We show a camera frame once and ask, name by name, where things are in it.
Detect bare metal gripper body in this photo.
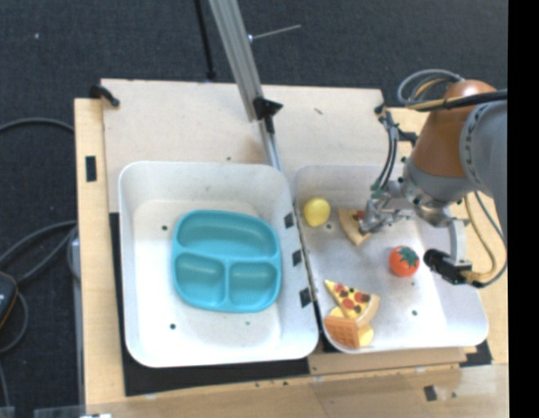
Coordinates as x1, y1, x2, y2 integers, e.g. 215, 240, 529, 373
385, 191, 456, 229

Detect small pizza slice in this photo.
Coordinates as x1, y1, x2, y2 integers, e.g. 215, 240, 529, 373
337, 207, 373, 247

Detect orange tomato with green stem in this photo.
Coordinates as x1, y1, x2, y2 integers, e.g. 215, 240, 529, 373
388, 245, 421, 278

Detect yellow lemon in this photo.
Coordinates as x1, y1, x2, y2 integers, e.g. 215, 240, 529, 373
302, 196, 332, 228

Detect thin black and white rod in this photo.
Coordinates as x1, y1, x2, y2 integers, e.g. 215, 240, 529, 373
290, 176, 319, 309

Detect large pepperoni pizza slice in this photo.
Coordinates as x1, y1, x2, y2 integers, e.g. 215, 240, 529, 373
323, 279, 381, 329

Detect white plastic tray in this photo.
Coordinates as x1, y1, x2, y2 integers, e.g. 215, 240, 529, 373
289, 165, 490, 355
118, 160, 320, 368

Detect brown waffle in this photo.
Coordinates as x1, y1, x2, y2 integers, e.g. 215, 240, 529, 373
323, 314, 362, 350

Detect yellow toy food piece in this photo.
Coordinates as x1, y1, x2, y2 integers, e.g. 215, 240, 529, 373
328, 305, 376, 348

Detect blue divided plate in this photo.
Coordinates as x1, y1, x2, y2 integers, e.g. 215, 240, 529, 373
171, 209, 283, 314

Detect pale wood board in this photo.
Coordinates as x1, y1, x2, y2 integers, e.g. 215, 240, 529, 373
98, 78, 478, 375

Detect black cylinder on white bracket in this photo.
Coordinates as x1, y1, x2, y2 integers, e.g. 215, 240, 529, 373
422, 217, 474, 286

